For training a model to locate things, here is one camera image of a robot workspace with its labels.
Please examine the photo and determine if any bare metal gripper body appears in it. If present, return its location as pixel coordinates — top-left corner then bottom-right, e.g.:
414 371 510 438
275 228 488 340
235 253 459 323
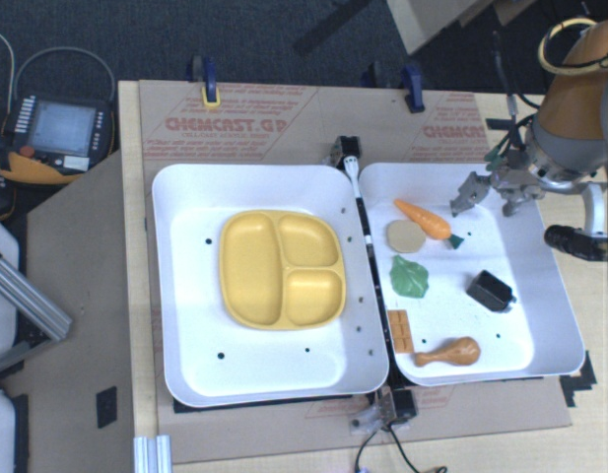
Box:
488 149 557 203

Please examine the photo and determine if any orange toy carrot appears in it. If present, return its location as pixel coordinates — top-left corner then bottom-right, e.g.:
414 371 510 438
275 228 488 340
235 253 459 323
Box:
392 198 466 251

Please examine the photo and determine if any orange toy waffle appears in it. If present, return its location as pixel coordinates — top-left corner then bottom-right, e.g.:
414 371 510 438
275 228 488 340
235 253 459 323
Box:
386 308 416 356

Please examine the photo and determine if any brown toy chicken drumstick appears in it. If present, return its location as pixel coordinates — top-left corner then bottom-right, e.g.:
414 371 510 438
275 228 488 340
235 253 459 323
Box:
413 335 483 369

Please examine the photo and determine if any white plastic tray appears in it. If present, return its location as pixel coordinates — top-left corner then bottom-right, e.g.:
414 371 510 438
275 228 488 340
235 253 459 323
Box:
357 161 587 388
151 163 391 409

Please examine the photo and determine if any beige round biscuit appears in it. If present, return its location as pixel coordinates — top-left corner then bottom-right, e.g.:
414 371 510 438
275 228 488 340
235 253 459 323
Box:
385 219 428 255

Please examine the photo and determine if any brown cardboard board, red print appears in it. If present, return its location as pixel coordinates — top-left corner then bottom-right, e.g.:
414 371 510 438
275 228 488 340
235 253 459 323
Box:
137 79 574 465

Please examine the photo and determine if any yellow divided plate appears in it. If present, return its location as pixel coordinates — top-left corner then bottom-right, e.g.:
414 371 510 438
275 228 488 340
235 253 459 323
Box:
218 209 348 332

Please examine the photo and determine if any small black box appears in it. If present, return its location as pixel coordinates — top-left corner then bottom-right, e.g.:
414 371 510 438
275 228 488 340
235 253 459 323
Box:
465 269 518 313

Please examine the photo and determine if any black cylinder on white bracket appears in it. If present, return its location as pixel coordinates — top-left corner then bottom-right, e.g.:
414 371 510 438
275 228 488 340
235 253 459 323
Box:
543 176 608 263

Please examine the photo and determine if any thin black and white rod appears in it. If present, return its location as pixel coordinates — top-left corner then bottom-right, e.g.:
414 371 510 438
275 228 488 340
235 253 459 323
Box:
343 155 399 389

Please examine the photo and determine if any green toy leaf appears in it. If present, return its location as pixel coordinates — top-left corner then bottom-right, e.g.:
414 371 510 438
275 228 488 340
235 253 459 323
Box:
388 254 431 300

